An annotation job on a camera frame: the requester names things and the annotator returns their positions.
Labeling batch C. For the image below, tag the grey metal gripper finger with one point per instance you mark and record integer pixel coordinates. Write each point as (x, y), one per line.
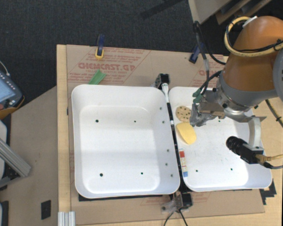
(193, 117)
(203, 119)

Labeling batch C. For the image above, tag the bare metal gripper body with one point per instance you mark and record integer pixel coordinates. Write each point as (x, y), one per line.
(213, 105)

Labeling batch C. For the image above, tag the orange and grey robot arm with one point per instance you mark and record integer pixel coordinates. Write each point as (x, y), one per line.
(252, 65)

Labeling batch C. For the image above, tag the brown chocolate chip biscuit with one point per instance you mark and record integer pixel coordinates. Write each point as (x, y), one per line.
(182, 112)

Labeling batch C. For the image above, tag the pale yellow oval slice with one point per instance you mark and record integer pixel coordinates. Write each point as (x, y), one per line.
(187, 133)

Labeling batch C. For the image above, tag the thin black and white rod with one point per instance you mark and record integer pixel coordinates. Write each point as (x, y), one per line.
(175, 134)

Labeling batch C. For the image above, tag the white plastic tray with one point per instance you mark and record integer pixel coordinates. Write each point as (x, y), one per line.
(214, 159)
(122, 142)

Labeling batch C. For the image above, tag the white red blue packet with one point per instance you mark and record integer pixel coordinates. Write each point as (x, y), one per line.
(183, 161)

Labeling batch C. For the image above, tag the brown cardboard board red print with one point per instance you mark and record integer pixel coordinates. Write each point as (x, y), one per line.
(133, 68)

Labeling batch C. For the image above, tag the green plastic strip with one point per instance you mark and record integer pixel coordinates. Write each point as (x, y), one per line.
(97, 77)

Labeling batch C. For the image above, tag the black cylinder on white bracket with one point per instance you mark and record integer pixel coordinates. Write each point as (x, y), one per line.
(238, 146)

